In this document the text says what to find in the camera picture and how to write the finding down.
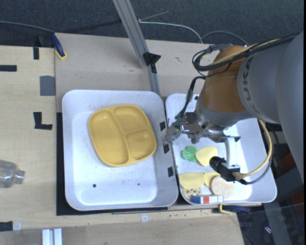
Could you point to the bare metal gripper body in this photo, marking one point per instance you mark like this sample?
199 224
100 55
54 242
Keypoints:
195 122

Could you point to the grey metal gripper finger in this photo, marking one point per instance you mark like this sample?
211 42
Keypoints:
171 134
193 137

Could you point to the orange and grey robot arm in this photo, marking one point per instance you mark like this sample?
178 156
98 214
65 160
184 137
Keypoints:
270 85

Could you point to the green ridged toy vegetable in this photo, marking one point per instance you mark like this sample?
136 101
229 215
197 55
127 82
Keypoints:
189 153

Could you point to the yellow flat toy chip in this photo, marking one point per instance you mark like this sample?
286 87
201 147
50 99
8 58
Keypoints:
209 178
191 180

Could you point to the brown speckled bread slice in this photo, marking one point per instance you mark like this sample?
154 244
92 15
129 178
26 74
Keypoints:
192 191

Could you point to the yellow divided plate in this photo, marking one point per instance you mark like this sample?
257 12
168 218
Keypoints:
117 136

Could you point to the beige round biscuit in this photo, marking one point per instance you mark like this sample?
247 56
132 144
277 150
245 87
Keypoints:
222 188

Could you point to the white plastic tray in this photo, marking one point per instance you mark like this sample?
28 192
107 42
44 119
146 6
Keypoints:
255 162
112 187

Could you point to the pale wood board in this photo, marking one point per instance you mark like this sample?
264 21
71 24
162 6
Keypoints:
104 68

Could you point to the clear plastic bottle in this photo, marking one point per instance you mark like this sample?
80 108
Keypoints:
2 172

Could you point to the black cylinder on white bracket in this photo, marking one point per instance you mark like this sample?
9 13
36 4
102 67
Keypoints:
223 168

